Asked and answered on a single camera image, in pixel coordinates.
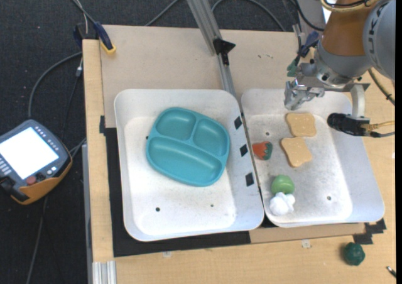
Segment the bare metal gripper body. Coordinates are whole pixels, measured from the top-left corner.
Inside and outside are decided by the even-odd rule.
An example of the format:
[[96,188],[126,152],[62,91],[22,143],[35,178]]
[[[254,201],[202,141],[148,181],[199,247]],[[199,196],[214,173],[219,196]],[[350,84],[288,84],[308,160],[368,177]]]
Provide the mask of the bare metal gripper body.
[[322,96],[326,90],[340,90],[345,77],[318,63],[301,63],[296,71],[296,90]]

